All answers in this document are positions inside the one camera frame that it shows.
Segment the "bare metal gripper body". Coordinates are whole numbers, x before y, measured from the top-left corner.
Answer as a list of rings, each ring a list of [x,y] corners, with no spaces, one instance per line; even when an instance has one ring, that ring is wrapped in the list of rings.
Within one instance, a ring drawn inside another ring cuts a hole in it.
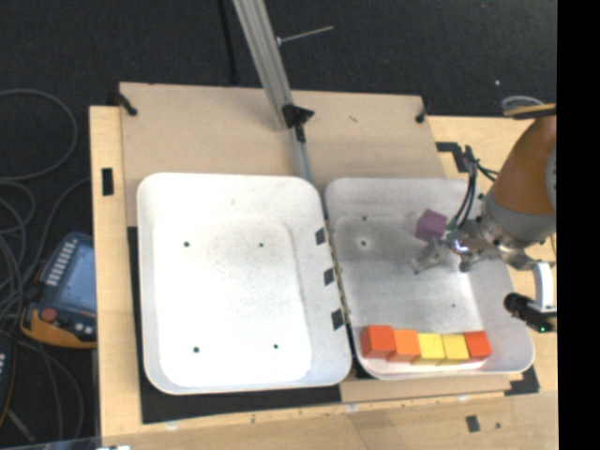
[[[483,217],[468,219],[447,233],[447,246],[458,257],[484,253],[487,261],[501,261],[516,270],[532,270],[537,265],[537,260],[526,253],[531,244],[517,240],[498,223]]]

